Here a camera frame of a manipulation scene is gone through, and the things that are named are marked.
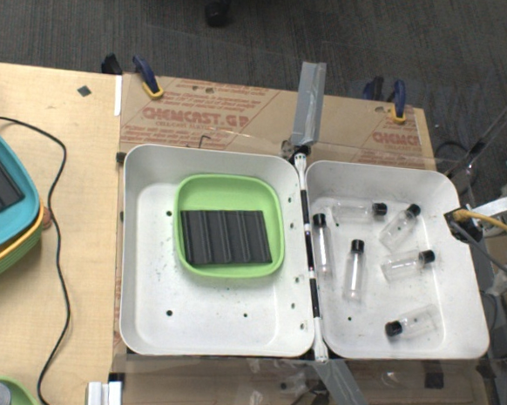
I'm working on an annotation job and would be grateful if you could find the clear plastic bottle black cap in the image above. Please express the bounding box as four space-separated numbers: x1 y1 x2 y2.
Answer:
341 238 369 304
382 300 441 343
377 200 423 255
330 198 389 229
308 212 339 280
378 245 437 287

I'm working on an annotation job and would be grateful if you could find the white plastic tray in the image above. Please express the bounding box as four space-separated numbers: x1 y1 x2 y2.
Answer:
289 158 504 371
108 142 331 370

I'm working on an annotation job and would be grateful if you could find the thin black and white rod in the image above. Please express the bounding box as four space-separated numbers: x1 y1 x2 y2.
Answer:
280 152 344 364

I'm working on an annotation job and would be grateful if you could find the brown cardboard board red print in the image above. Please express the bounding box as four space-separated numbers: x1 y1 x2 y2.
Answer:
96 71 499 405

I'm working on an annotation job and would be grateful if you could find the black chair caster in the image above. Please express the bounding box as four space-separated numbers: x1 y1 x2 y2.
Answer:
203 0 232 30

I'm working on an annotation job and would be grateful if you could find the yellow plate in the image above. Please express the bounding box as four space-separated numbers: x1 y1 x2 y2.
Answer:
0 197 46 285

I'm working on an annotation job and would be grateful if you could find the blue plate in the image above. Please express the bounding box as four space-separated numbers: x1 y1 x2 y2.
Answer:
0 126 47 267

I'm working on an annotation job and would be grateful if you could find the black block with thin wires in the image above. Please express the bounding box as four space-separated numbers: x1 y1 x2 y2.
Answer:
288 144 313 161

